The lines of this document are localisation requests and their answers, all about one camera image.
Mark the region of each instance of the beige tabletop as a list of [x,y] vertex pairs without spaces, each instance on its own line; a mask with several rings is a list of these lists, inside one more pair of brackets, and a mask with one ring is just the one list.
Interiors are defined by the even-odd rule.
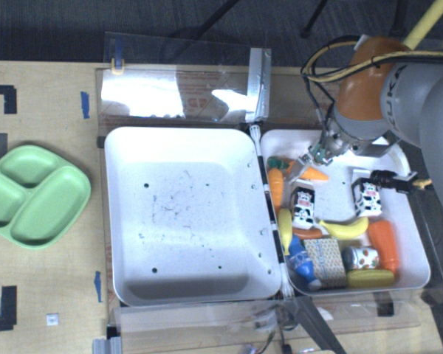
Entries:
[[[110,311],[95,77],[102,67],[106,65],[0,61],[0,85],[13,85],[18,93],[17,114],[4,114],[0,96],[0,133],[8,134],[8,150],[23,144],[41,145],[78,166],[92,185],[81,215],[49,248],[24,249],[0,236],[0,295],[2,286],[16,285],[18,290],[17,324],[13,330],[0,332],[0,353],[90,353],[93,340],[106,337]],[[298,72],[272,70],[273,98],[296,106],[292,114],[307,109],[296,105],[303,93]],[[83,116],[81,92],[89,95],[88,119]],[[308,109],[306,117],[314,117],[313,109]],[[94,284],[96,271],[101,273],[101,301]],[[331,322],[332,329],[348,353],[443,353],[430,308],[417,295],[408,299],[413,322],[381,322],[361,333]],[[47,325],[50,313],[58,313],[57,325]],[[318,350],[305,334],[291,336],[294,352]],[[171,346],[177,350],[176,341]],[[175,353],[240,353],[241,348],[236,344]],[[276,337],[265,353],[280,352]],[[124,353],[138,353],[138,349],[128,343]]]

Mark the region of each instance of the dark background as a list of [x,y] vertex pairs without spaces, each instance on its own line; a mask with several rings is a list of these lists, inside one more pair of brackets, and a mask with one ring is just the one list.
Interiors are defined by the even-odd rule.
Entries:
[[[202,24],[225,1],[0,0],[0,60],[102,62],[106,32],[168,37]],[[202,39],[269,47],[273,66],[299,67],[341,35],[390,35],[399,1],[329,0],[312,34],[302,38],[320,0],[241,0]],[[404,38],[433,1],[402,0],[403,31],[394,36]],[[422,44],[443,47],[443,16]],[[319,66],[344,66],[348,57],[333,54]],[[411,168],[427,177],[421,151],[402,147]],[[423,298],[432,305],[443,340],[443,210],[433,190],[411,197],[411,206],[433,272]]]

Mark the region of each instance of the green plate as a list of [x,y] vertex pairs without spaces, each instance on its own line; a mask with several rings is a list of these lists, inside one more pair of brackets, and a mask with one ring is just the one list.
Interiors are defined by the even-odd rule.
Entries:
[[89,200],[90,181],[76,166],[35,145],[0,159],[0,235],[28,249],[57,241]]

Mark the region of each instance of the tin can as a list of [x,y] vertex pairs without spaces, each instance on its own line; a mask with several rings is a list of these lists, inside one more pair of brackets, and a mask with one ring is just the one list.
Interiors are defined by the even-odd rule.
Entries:
[[341,258],[347,271],[376,268],[379,254],[372,246],[347,246],[341,251]]

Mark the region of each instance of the yellow pole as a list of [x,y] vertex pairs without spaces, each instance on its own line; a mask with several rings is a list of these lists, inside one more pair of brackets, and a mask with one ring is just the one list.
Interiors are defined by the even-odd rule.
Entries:
[[414,50],[442,15],[443,0],[435,0],[404,40],[404,45]]

